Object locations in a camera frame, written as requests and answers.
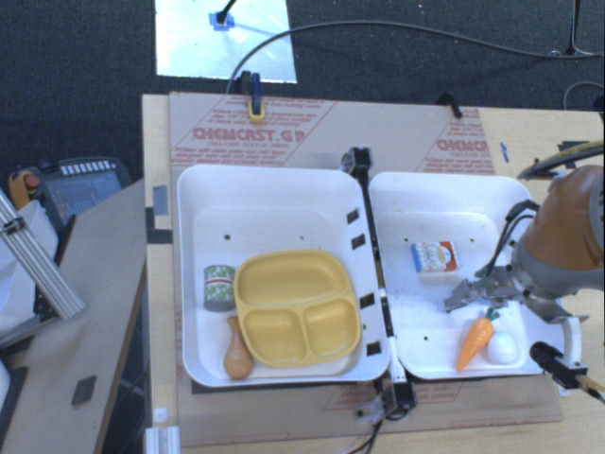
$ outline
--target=small box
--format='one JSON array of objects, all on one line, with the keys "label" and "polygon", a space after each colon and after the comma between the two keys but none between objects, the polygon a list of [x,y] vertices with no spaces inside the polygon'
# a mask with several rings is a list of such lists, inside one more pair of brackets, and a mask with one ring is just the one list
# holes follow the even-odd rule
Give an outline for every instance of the small box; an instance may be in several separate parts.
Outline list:
[{"label": "small box", "polygon": [[417,242],[412,244],[412,255],[417,272],[449,272],[458,268],[453,242]]}]

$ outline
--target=white ball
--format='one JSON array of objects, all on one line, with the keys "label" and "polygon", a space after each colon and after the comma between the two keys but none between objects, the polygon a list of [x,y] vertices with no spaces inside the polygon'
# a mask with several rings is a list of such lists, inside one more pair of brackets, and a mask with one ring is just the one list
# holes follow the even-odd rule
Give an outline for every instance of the white ball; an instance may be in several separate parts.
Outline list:
[{"label": "white ball", "polygon": [[490,359],[498,365],[511,365],[519,358],[519,348],[508,331],[495,331],[488,344]]}]

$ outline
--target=black floor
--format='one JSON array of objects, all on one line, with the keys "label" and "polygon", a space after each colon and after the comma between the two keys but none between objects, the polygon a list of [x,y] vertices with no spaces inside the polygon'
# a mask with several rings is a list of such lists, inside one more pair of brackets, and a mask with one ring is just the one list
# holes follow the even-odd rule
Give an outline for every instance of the black floor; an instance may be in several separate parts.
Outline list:
[{"label": "black floor", "polygon": [[[548,56],[569,43],[573,0],[286,0],[291,27],[383,20]],[[603,53],[605,0],[581,0],[576,43]],[[155,74],[154,0],[0,0],[0,184],[41,158],[115,156],[143,175],[141,95],[222,93],[224,80]],[[548,60],[392,27],[330,27],[293,37],[297,84],[275,96],[591,111],[603,106],[603,58]],[[142,372],[135,333],[129,382]],[[137,388],[122,387],[107,452],[140,423]]]}]

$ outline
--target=toy carrot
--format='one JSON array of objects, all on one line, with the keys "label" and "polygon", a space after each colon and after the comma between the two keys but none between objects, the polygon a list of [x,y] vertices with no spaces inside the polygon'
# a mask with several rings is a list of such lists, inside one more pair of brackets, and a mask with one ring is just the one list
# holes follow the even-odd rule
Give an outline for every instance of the toy carrot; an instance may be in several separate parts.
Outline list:
[{"label": "toy carrot", "polygon": [[460,354],[458,356],[458,363],[456,364],[456,370],[461,372],[469,361],[479,353],[493,335],[492,321],[498,318],[500,315],[490,307],[485,315],[485,318],[479,318],[471,325],[471,329],[466,334]]}]

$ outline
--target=wooden bowling pin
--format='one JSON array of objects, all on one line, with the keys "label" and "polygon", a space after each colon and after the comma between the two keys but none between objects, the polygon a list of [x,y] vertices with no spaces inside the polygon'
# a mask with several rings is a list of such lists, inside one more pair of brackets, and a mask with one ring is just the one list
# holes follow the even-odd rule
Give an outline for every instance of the wooden bowling pin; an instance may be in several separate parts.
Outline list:
[{"label": "wooden bowling pin", "polygon": [[223,359],[223,365],[227,374],[233,380],[246,378],[252,370],[252,356],[246,347],[242,338],[242,330],[239,328],[239,321],[236,316],[230,316],[227,319],[231,328],[231,343]]}]

